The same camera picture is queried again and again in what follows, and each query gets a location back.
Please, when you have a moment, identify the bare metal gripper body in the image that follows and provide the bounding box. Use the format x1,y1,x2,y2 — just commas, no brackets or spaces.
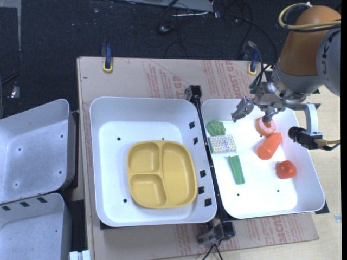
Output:
253,81,307,115

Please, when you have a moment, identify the pink doughnut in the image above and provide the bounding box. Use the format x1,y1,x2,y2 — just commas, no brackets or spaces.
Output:
255,116,277,138

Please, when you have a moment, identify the orange carrot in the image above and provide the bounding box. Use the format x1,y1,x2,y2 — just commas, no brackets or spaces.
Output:
256,132,283,161

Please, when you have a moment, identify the green broccoli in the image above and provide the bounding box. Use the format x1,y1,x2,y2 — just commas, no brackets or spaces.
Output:
205,120,227,137

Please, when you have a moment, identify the white patterned carton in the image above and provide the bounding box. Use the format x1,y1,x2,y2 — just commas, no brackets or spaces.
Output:
208,134,237,154

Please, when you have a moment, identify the red tomato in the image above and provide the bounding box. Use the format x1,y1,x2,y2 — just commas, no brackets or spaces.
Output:
275,160,297,180

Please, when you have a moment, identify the thin black rod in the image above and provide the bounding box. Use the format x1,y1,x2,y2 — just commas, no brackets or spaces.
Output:
192,95,227,225

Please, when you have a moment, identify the green celery stick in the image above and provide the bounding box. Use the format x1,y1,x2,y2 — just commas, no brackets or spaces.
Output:
227,154,246,186

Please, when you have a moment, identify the white plastic tray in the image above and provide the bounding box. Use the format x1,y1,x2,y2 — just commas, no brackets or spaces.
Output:
89,96,218,228
201,98,326,220

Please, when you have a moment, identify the yellow divided plate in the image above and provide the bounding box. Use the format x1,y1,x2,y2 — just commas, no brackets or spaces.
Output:
126,140,198,210

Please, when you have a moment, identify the brown cardboard board, red print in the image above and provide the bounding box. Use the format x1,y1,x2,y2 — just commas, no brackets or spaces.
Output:
76,57,320,260

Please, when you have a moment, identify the black cylinder on white bracket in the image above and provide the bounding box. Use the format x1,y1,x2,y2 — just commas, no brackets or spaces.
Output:
287,101,324,150

